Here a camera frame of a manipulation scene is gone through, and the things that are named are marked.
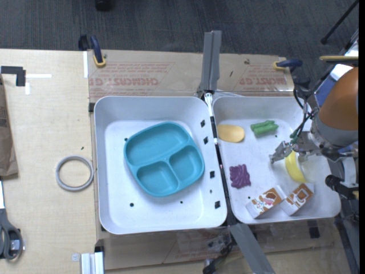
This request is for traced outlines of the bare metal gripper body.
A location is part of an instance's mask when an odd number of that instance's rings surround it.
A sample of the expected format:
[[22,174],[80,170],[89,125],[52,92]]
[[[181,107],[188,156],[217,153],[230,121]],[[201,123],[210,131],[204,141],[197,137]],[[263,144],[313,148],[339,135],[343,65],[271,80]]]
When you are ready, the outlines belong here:
[[302,131],[290,141],[291,147],[295,152],[302,155],[321,155],[323,138],[311,131]]

